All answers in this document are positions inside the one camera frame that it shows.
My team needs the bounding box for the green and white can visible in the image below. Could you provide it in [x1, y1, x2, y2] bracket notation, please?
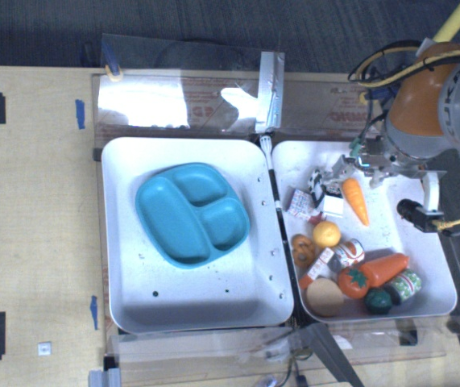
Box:
[383, 268, 423, 306]

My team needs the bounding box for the white plastic tray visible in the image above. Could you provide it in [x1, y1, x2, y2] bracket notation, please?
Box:
[271, 139, 458, 324]
[100, 136, 296, 335]

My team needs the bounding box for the black and white carton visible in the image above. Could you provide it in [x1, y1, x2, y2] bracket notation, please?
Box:
[307, 169, 328, 208]

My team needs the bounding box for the orange and white packet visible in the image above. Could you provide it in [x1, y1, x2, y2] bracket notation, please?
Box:
[298, 247, 338, 291]

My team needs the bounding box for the large orange carrot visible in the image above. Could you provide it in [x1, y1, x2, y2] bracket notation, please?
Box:
[358, 252, 411, 289]

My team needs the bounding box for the red tomato with green top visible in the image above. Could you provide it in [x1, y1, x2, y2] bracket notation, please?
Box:
[337, 266, 372, 301]

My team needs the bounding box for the blue divided plate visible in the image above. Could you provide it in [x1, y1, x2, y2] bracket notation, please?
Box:
[134, 162, 251, 270]

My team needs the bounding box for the black cylinder on white bracket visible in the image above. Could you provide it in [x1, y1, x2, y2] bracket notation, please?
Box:
[396, 173, 445, 234]

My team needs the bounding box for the red and white can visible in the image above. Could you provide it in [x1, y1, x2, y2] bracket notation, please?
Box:
[331, 238, 366, 272]

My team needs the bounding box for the red and white packet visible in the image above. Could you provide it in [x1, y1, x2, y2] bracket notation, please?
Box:
[286, 188, 322, 223]

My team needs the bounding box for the small orange carrot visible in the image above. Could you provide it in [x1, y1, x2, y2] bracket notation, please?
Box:
[341, 177, 371, 227]

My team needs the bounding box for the dark green broccoli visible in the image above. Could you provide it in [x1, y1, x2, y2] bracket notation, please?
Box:
[363, 287, 394, 315]

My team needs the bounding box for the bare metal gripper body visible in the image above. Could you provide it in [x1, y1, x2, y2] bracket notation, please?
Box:
[351, 135, 419, 178]

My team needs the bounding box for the yellow lemon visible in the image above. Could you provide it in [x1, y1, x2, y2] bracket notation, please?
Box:
[312, 220, 342, 250]

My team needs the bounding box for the brown doughnut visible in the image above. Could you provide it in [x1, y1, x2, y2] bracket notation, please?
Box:
[290, 233, 317, 269]

